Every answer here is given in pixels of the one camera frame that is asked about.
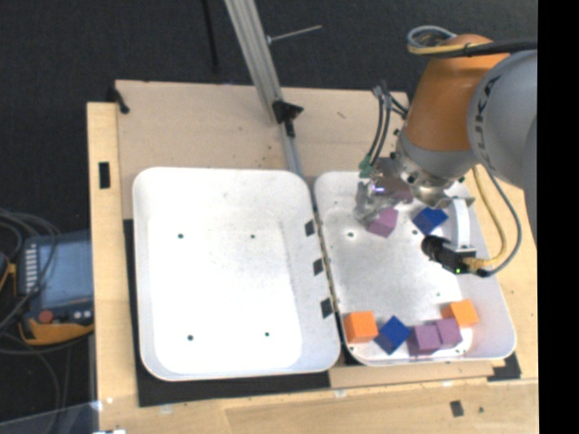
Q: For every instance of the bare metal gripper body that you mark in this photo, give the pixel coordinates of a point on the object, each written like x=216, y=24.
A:
x=393, y=179

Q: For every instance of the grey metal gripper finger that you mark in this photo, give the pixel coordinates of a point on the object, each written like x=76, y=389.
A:
x=377, y=204
x=362, y=201

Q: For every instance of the purple cube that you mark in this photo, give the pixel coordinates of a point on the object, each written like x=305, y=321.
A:
x=424, y=339
x=384, y=225
x=450, y=332

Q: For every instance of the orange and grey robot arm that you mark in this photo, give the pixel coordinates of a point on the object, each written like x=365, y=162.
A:
x=452, y=102

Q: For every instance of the blue cube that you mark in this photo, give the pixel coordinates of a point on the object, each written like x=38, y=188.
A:
x=429, y=219
x=392, y=333

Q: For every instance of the white plastic tray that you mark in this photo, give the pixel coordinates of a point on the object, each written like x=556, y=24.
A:
x=389, y=278
x=226, y=278

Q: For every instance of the orange cube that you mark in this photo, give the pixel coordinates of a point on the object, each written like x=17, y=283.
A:
x=462, y=312
x=360, y=326

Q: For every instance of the brown cardboard board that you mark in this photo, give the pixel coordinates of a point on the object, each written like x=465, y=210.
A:
x=203, y=125

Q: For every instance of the black cylinder on white bracket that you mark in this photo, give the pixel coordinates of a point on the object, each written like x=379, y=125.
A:
x=445, y=251

